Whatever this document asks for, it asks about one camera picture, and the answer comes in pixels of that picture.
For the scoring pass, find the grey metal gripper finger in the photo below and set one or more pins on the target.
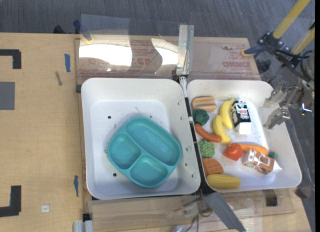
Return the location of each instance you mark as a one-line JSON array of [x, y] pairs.
[[278, 116], [276, 95]]

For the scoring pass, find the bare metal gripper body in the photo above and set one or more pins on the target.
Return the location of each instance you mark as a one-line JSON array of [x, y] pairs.
[[300, 97]]

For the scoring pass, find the black and white carton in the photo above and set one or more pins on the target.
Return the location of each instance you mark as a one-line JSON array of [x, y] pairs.
[[242, 118]]

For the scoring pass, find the orange carrot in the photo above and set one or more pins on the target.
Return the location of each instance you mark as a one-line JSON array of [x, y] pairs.
[[255, 147]]

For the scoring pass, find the white plastic tray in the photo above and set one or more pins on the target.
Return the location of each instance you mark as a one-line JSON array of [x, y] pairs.
[[282, 156], [100, 151]]

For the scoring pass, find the brown and white carton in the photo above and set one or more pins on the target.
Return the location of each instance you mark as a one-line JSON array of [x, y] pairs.
[[260, 162]]

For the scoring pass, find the yellow banana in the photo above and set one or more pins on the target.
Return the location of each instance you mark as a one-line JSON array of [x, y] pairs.
[[219, 128], [225, 113]]

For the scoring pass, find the red tomato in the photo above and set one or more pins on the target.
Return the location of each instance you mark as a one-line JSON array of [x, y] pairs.
[[233, 151]]

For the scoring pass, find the brown cardboard board red print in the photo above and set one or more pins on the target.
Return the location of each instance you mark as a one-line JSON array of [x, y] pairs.
[[215, 58]]

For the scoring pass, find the toy hot dog bun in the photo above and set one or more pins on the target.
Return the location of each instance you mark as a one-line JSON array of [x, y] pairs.
[[203, 104]]

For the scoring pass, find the orange sausage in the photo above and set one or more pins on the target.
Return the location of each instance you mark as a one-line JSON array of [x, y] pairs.
[[207, 134]]

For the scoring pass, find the green broccoli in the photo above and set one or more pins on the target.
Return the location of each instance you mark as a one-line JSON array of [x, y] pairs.
[[200, 117]]

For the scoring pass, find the green grapes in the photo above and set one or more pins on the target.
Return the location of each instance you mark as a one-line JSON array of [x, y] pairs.
[[206, 148]]

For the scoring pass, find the brown waffle biscuit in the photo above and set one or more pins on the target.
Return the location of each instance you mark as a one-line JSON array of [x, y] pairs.
[[212, 166]]

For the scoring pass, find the yellow corn cob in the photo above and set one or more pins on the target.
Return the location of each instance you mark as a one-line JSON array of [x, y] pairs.
[[223, 181]]

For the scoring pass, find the teal divided plate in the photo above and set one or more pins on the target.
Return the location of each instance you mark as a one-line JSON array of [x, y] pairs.
[[150, 138]]

